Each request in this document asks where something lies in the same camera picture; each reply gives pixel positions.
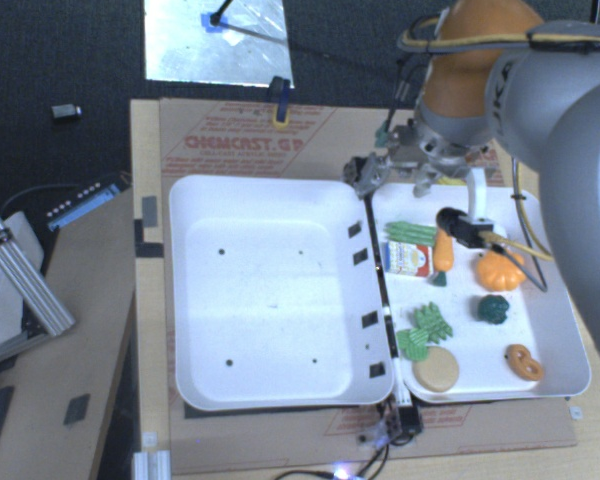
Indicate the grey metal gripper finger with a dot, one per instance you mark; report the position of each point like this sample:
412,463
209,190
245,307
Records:
424,182
364,173

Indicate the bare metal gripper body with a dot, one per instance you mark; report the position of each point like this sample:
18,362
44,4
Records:
442,155

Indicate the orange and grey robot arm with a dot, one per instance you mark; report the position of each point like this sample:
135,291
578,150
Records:
570,118

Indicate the green asparagus bundle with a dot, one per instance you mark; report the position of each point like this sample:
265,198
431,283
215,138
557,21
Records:
410,232

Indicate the orange carrot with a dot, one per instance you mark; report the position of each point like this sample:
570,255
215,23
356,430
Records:
443,255

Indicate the white and red carton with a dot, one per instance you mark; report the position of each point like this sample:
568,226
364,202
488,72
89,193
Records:
409,259

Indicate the thin black and white rod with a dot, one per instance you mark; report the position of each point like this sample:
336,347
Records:
382,283

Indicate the brown cardboard board red print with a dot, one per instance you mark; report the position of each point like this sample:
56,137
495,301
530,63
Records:
260,133

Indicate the orange pumpkin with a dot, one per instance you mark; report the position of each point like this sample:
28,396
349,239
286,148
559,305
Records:
500,273

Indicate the green lettuce leaf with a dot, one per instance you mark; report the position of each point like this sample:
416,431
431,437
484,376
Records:
432,323

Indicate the dark green broccoli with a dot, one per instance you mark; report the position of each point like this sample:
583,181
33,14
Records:
493,309

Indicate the white plastic tray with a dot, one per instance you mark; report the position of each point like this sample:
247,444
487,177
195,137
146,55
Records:
270,293
470,328

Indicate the light green ridged leaf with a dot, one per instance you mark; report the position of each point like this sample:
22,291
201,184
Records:
413,344

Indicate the tan round biscuit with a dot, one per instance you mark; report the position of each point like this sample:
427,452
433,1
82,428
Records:
436,369

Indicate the brown pretzel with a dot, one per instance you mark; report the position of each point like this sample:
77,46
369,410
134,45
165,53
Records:
524,363

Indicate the small black box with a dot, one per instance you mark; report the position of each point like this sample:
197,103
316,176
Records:
66,111

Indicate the black cylinder on white bracket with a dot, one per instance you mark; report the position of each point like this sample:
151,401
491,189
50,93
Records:
467,228

